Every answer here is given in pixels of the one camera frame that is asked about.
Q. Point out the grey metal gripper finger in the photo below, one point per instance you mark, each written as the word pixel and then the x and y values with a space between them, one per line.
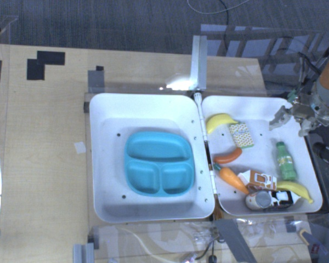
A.
pixel 280 118
pixel 306 127

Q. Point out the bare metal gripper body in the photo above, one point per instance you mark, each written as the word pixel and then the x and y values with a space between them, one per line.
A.
pixel 307 111

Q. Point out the white plastic tray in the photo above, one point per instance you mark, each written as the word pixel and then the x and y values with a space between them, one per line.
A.
pixel 260 152
pixel 112 174

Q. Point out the green plastic bottle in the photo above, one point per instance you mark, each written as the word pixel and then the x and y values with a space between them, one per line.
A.
pixel 285 163

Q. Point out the white yellow patterned packet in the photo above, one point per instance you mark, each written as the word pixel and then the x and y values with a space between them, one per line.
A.
pixel 241 136

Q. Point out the yellow banana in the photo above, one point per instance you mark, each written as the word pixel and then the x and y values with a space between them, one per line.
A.
pixel 216 120
pixel 293 187

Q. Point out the white and orange carton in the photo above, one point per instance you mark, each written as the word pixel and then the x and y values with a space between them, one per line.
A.
pixel 260 179

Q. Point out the orange sausage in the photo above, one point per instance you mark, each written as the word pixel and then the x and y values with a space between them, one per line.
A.
pixel 229 157

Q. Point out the black and white carton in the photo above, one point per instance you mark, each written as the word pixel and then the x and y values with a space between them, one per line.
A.
pixel 283 197

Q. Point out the orange carrot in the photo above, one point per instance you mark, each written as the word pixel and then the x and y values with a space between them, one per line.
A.
pixel 231 178

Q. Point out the blue divided plate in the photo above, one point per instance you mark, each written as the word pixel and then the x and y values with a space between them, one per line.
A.
pixel 159 163

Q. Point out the black cylinder on white bracket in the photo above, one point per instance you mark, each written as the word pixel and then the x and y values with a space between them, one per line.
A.
pixel 322 150

